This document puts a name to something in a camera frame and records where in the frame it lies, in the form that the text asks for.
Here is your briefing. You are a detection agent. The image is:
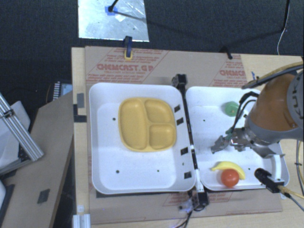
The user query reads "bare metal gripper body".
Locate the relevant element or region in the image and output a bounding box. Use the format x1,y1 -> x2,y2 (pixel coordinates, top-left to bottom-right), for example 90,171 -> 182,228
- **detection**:
229,127 -> 285,158

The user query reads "yellow divided plate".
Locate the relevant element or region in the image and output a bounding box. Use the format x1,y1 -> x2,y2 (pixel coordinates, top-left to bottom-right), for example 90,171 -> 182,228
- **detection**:
117,97 -> 178,153

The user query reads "black cylinder on white bracket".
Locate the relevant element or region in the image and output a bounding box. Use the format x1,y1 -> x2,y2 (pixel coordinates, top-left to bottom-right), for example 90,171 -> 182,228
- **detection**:
254,153 -> 285,194

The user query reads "black block with thin wires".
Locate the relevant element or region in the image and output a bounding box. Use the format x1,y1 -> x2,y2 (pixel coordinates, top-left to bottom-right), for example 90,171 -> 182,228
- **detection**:
171,74 -> 189,88
191,190 -> 210,211

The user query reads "red orange toy tomato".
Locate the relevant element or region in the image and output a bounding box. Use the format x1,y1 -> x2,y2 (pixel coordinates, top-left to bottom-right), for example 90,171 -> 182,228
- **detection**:
220,169 -> 240,188

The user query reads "brown cardboard board red print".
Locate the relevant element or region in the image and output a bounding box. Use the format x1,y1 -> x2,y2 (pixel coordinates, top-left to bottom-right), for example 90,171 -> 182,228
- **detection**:
84,46 -> 284,225

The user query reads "green round toy fruit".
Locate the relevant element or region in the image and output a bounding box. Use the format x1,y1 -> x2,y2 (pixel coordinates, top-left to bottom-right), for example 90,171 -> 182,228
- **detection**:
221,101 -> 240,117

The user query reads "thin black and white rod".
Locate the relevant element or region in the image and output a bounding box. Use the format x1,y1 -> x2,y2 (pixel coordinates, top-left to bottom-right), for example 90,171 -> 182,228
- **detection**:
178,84 -> 203,192

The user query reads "white plastic tray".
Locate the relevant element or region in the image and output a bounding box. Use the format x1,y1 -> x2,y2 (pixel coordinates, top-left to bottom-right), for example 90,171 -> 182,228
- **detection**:
88,82 -> 198,195
185,86 -> 291,191

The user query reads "yellow banana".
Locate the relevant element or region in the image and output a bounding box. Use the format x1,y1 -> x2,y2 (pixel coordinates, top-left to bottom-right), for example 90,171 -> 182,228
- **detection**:
209,161 -> 246,181

